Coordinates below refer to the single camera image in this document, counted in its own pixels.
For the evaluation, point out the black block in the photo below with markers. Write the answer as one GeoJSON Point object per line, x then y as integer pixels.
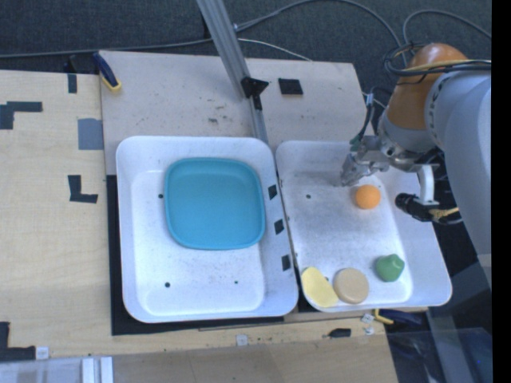
{"type": "Point", "coordinates": [339, 332]}

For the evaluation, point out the orange ball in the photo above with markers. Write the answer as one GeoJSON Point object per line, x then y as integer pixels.
{"type": "Point", "coordinates": [367, 196]}

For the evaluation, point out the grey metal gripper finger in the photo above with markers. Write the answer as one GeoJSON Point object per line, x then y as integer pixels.
{"type": "Point", "coordinates": [346, 172]}
{"type": "Point", "coordinates": [359, 173]}

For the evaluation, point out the blue plate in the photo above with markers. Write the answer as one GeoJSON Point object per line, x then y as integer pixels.
{"type": "Point", "coordinates": [213, 204]}

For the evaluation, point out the white plastic tray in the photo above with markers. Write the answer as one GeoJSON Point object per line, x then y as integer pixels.
{"type": "Point", "coordinates": [199, 285]}
{"type": "Point", "coordinates": [331, 234]}

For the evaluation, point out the green toy pepper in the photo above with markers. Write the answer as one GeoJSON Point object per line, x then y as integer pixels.
{"type": "Point", "coordinates": [389, 269]}

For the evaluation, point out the yellow oval toy food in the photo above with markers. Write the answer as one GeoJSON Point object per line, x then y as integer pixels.
{"type": "Point", "coordinates": [317, 287]}

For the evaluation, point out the black cylinder on white bracket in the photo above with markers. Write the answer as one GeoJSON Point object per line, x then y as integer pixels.
{"type": "Point", "coordinates": [415, 208]}

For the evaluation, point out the pale wood board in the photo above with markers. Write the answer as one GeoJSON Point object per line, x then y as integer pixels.
{"type": "Point", "coordinates": [179, 94]}

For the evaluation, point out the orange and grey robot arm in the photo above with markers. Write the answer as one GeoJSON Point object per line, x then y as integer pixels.
{"type": "Point", "coordinates": [459, 126]}

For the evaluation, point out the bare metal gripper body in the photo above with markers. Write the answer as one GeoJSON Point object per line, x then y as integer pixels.
{"type": "Point", "coordinates": [379, 154]}

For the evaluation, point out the beige round biscuit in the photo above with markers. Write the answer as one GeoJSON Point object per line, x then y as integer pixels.
{"type": "Point", "coordinates": [351, 286]}

